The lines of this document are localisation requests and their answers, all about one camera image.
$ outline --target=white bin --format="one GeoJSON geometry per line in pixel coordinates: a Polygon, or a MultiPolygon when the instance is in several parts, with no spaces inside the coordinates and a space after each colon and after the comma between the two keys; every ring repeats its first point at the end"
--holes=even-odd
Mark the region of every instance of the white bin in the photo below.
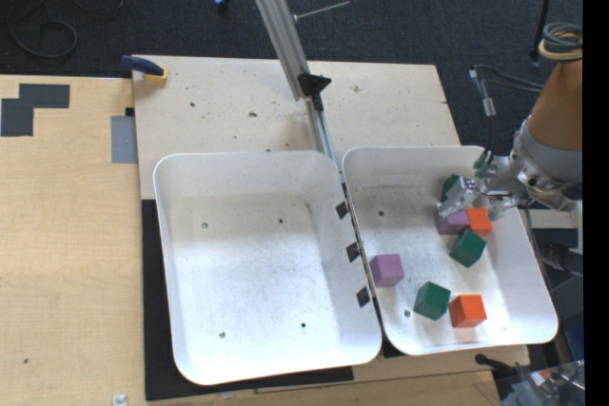
{"type": "MultiPolygon", "coordinates": [[[[475,146],[359,147],[344,155],[343,169],[368,260],[399,254],[404,279],[376,293],[387,338],[400,351],[423,355],[495,345],[550,341],[558,318],[535,253],[516,208],[493,222],[479,261],[466,268],[448,256],[456,236],[434,222],[443,182],[451,174],[473,178],[475,146]],[[459,294],[480,294],[487,320],[453,328],[413,312],[427,281],[459,294]]],[[[480,198],[477,205],[484,205],[480,198]]]]}
{"type": "Polygon", "coordinates": [[[382,332],[338,168],[316,151],[173,154],[154,171],[176,365],[212,385],[368,362],[382,332]]]}

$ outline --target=black tape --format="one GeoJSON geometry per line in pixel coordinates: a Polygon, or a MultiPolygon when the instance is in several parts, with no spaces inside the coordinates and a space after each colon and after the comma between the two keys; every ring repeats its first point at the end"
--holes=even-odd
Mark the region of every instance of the black tape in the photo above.
{"type": "Polygon", "coordinates": [[[353,262],[360,255],[360,249],[358,248],[358,243],[353,242],[346,248],[346,255],[349,256],[349,262],[353,262]]]}
{"type": "Polygon", "coordinates": [[[370,302],[370,294],[368,293],[368,288],[363,287],[358,292],[358,303],[360,304],[360,308],[362,308],[365,304],[370,302]]]}
{"type": "Polygon", "coordinates": [[[34,128],[34,109],[29,102],[18,98],[2,99],[0,136],[31,136],[34,128]]]}
{"type": "Polygon", "coordinates": [[[19,99],[34,108],[68,108],[69,85],[20,84],[19,99]]]}
{"type": "Polygon", "coordinates": [[[344,216],[349,213],[349,207],[346,202],[342,202],[336,207],[336,212],[339,214],[339,218],[342,220],[344,216]]]}

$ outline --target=clamp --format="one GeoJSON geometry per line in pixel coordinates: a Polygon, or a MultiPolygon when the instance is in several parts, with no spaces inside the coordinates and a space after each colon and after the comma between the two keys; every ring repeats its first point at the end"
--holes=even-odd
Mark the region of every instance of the clamp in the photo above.
{"type": "Polygon", "coordinates": [[[138,56],[124,55],[121,58],[121,69],[141,71],[144,73],[144,79],[150,82],[164,83],[167,81],[167,68],[138,56]]]}

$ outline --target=aluminum rod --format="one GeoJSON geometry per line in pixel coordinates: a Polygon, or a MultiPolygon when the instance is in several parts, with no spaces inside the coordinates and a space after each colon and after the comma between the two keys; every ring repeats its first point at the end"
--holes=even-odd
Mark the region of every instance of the aluminum rod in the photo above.
{"type": "Polygon", "coordinates": [[[310,71],[287,2],[286,0],[255,1],[262,14],[266,30],[277,52],[277,57],[284,69],[285,78],[289,82],[294,98],[296,100],[305,99],[306,111],[315,132],[317,148],[336,163],[324,112],[314,107],[311,97],[305,96],[301,88],[299,77],[304,73],[310,74],[310,71]]]}

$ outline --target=cube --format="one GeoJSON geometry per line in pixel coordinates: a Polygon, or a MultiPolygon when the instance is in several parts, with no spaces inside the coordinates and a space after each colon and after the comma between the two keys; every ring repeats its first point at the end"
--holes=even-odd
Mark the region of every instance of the cube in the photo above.
{"type": "Polygon", "coordinates": [[[451,213],[444,219],[436,210],[434,219],[440,235],[460,235],[463,230],[469,228],[469,219],[465,210],[451,213]]]}
{"type": "Polygon", "coordinates": [[[457,237],[448,255],[465,267],[474,265],[482,255],[486,241],[469,229],[457,237]]]}
{"type": "Polygon", "coordinates": [[[473,328],[486,320],[480,295],[458,295],[448,303],[448,312],[454,328],[473,328]]]}
{"type": "Polygon", "coordinates": [[[395,286],[403,279],[400,254],[379,254],[370,261],[370,271],[377,286],[395,286]]]}
{"type": "Polygon", "coordinates": [[[419,288],[413,310],[419,315],[436,320],[448,309],[450,290],[428,281],[419,288]]]}
{"type": "Polygon", "coordinates": [[[443,202],[446,200],[446,193],[448,190],[453,187],[453,185],[459,180],[461,176],[458,174],[452,174],[450,177],[442,184],[442,194],[440,196],[440,201],[443,202]]]}
{"type": "Polygon", "coordinates": [[[469,229],[478,237],[485,237],[493,229],[486,208],[465,208],[465,213],[469,220],[469,229]]]}

